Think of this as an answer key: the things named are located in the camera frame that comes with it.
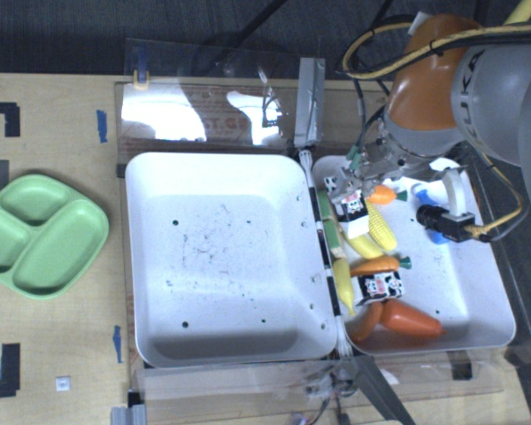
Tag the small white square tile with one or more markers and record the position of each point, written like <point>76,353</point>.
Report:
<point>63,383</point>

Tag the large orange carrot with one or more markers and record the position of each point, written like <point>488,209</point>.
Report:
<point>409,319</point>

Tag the blue bottle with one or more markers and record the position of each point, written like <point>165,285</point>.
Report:
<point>425,195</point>

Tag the yellow banana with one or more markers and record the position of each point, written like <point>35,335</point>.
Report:
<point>365,246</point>
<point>344,281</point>

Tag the orange sausage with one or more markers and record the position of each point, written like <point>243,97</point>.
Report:
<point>367,323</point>

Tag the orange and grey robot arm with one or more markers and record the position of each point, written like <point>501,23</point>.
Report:
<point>491,104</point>

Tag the small orange carrot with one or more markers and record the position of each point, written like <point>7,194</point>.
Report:
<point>374,265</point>
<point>382,195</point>

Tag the yellow corn cob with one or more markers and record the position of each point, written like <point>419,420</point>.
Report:
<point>382,228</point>

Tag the white plastic tray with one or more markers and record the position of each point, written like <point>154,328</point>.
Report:
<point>460,290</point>
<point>230,259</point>

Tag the green divided plate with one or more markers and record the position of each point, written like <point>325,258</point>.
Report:
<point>48,241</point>

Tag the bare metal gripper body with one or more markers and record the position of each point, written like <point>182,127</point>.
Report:
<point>382,159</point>

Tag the green toy vegetable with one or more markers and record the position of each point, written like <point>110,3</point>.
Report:
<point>329,224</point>

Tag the thin black and white rod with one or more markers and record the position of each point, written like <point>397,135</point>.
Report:
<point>324,237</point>

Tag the cow print milk carton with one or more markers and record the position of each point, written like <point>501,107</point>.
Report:
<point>354,213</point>
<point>380,287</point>

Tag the black cylinder on white bracket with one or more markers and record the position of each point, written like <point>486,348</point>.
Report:
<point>444,221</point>

